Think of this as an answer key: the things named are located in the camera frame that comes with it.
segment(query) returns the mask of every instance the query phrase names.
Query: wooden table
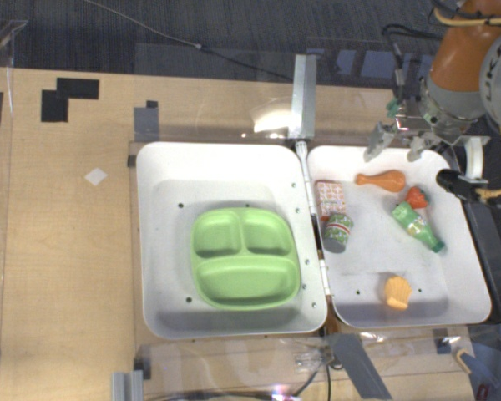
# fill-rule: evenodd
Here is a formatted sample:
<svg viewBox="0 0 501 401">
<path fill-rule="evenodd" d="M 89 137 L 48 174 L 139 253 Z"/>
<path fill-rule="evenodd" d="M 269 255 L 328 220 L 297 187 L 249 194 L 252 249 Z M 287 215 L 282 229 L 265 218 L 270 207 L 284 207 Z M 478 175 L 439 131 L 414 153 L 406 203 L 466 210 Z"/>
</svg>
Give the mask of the wooden table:
<svg viewBox="0 0 501 401">
<path fill-rule="evenodd" d="M 99 79 L 99 99 L 70 99 L 68 123 L 42 123 L 42 90 L 56 89 L 58 77 Z M 279 97 L 291 97 L 289 84 L 15 71 L 0 401 L 108 400 L 111 374 L 131 371 L 134 107 L 158 101 L 161 129 L 205 135 L 252 129 L 252 110 Z M 316 130 L 363 138 L 390 98 L 386 90 L 318 87 Z M 108 176 L 95 186 L 84 177 L 97 168 Z M 267 358 L 256 351 L 257 363 Z M 377 368 L 395 399 L 414 399 L 412 391 L 418 399 L 472 398 L 466 374 L 433 351 L 382 356 Z M 212 373 L 222 375 L 224 363 Z M 334 399 L 357 399 L 345 372 L 332 377 Z M 316 380 L 305 399 L 326 398 L 323 375 Z"/>
</svg>

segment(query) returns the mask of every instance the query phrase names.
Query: gray carpet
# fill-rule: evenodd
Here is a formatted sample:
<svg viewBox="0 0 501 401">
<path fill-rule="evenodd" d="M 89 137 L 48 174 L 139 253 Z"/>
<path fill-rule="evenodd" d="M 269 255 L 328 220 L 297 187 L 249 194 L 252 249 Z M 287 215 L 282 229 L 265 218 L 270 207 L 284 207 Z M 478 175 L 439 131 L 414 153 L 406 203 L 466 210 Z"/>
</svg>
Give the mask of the gray carpet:
<svg viewBox="0 0 501 401">
<path fill-rule="evenodd" d="M 286 58 L 304 53 L 316 38 L 382 41 L 380 30 L 386 23 L 427 29 L 430 10 L 429 0 L 94 1 L 172 36 L 236 53 L 282 74 L 291 73 Z M 78 0 L 0 0 L 0 18 L 29 21 L 18 36 L 18 67 L 282 81 L 232 63 L 220 68 L 216 57 L 190 55 L 198 51 L 183 50 L 178 43 Z M 422 53 L 431 52 L 428 44 L 422 46 Z M 419 44 L 409 41 L 405 47 L 408 51 Z M 155 72 L 145 62 L 153 52 L 164 60 Z"/>
</svg>

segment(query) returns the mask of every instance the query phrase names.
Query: green divided plate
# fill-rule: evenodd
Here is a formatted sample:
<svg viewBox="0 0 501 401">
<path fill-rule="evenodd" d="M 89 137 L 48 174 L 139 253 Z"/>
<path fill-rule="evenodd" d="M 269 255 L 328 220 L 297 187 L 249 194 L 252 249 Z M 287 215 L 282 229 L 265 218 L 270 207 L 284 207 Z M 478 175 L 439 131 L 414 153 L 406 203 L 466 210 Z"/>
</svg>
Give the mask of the green divided plate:
<svg viewBox="0 0 501 401">
<path fill-rule="evenodd" d="M 275 212 L 257 208 L 200 215 L 191 233 L 191 266 L 200 296 L 221 309 L 279 306 L 301 285 L 290 227 Z"/>
</svg>

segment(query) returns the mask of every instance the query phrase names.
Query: metal bracket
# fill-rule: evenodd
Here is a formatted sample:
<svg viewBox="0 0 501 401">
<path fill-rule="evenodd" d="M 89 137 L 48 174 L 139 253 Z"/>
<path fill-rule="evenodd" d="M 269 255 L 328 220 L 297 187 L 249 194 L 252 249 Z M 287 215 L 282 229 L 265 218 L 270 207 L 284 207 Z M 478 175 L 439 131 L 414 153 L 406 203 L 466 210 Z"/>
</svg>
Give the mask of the metal bracket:
<svg viewBox="0 0 501 401">
<path fill-rule="evenodd" d="M 327 342 L 362 398 L 392 399 L 356 334 L 332 334 Z"/>
<path fill-rule="evenodd" d="M 112 401 L 143 401 L 143 371 L 113 373 L 111 377 Z"/>
<path fill-rule="evenodd" d="M 440 142 L 439 138 L 436 138 L 433 133 L 426 132 L 421 137 L 414 137 L 410 143 L 410 151 L 407 154 L 407 159 L 409 162 L 418 160 L 421 157 L 422 151 L 436 145 Z"/>
<path fill-rule="evenodd" d="M 395 132 L 392 126 L 384 125 L 382 122 L 377 122 L 373 132 L 369 136 L 369 146 L 364 151 L 364 160 L 369 162 L 374 157 L 377 157 L 386 149 L 395 138 Z"/>
<path fill-rule="evenodd" d="M 484 155 L 483 141 L 480 137 L 468 137 L 464 141 L 466 149 L 466 176 L 470 180 L 483 178 Z"/>
<path fill-rule="evenodd" d="M 287 137 L 311 139 L 316 131 L 316 55 L 296 55 Z"/>
<path fill-rule="evenodd" d="M 325 296 L 331 296 L 331 286 L 328 281 L 328 274 L 326 273 L 327 267 L 325 260 L 320 260 L 319 261 L 319 267 L 321 268 L 321 279 L 323 280 L 323 288 L 325 289 Z"/>
<path fill-rule="evenodd" d="M 299 159 L 301 160 L 302 176 L 304 177 L 304 183 L 306 187 L 306 195 L 308 196 L 308 206 L 310 208 L 310 214 L 312 216 L 317 215 L 316 208 L 316 198 L 314 196 L 314 191 L 311 185 L 310 170 L 308 169 L 308 146 L 304 141 L 297 141 L 295 143 L 295 151 Z"/>
</svg>

